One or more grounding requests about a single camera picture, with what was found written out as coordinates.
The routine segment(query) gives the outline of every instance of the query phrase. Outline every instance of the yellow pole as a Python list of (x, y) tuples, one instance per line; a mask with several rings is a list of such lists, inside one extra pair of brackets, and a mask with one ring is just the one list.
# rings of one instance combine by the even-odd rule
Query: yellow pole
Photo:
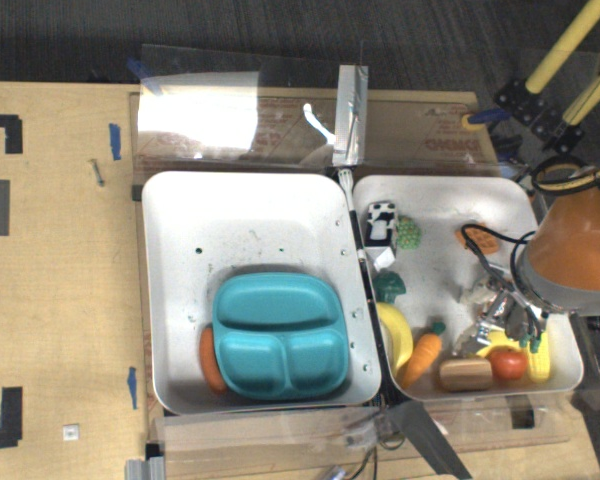
[(570, 126), (576, 126), (598, 103), (600, 103), (600, 76), (591, 82), (589, 87), (569, 105), (569, 108), (562, 114), (562, 120)]
[(600, 0), (589, 0), (527, 79), (525, 86), (530, 93), (542, 92), (599, 20)]

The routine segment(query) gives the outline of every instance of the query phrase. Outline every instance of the toy banana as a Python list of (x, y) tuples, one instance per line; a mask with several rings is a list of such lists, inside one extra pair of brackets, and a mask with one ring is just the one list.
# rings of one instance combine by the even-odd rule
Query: toy banana
[(504, 331), (491, 331), (489, 333), (489, 341), (491, 341), (491, 345), (476, 352), (478, 357), (487, 357), (494, 348), (508, 347), (515, 350), (520, 350), (520, 344), (517, 341), (507, 338), (507, 335), (504, 333)]
[(378, 316), (391, 335), (393, 360), (391, 373), (395, 377), (398, 370), (405, 365), (413, 353), (413, 336), (411, 327), (398, 308), (386, 302), (376, 304)]

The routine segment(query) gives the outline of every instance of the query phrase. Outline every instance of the orange toy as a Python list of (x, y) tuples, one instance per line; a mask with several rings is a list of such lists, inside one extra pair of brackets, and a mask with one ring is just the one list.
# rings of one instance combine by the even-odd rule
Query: orange toy
[(413, 349), (413, 354), (411, 354), (411, 359), (399, 374), (402, 389), (409, 388), (438, 358), (442, 350), (440, 335), (445, 329), (446, 326), (442, 322), (436, 322), (433, 324), (431, 332), (424, 334), (418, 340)]
[[(478, 226), (486, 227), (482, 222), (480, 222)], [(471, 238), (471, 240), (473, 240), (480, 248), (482, 254), (493, 254), (500, 250), (500, 244), (498, 243), (498, 240), (489, 233), (477, 228), (467, 228), (466, 232), (467, 235), (469, 235), (469, 238)], [(456, 238), (464, 247), (467, 247), (467, 242), (462, 236), (462, 231), (459, 229), (456, 231)]]
[(213, 330), (207, 327), (202, 331), (200, 337), (200, 366), (202, 366), (202, 375), (207, 381), (209, 388), (216, 395), (225, 393), (229, 388), (222, 378), (218, 362), (216, 361), (216, 351), (213, 348)]

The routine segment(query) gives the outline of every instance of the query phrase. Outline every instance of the blue tape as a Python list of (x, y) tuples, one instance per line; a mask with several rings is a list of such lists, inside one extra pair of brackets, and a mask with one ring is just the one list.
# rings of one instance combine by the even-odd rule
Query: blue tape
[(136, 380), (136, 369), (133, 366), (129, 367), (129, 375), (127, 376), (127, 385), (131, 394), (131, 403), (133, 410), (138, 409), (138, 381)]
[(506, 121), (511, 118), (511, 114), (501, 108), (492, 108), (489, 110), (483, 110), (477, 114), (469, 117), (469, 124), (485, 124), (492, 123), (495, 121)]
[(120, 160), (120, 149), (122, 143), (120, 141), (120, 127), (117, 124), (109, 123), (109, 143), (111, 144), (111, 154), (114, 160)]

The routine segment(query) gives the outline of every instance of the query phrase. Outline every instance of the green toy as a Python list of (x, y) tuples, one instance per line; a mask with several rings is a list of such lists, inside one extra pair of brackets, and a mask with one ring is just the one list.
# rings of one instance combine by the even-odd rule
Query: green toy
[(396, 225), (397, 244), (400, 249), (417, 249), (422, 238), (422, 230), (409, 217), (400, 217)]
[(378, 302), (394, 304), (398, 295), (407, 293), (407, 287), (402, 278), (395, 272), (386, 270), (373, 279), (373, 289)]

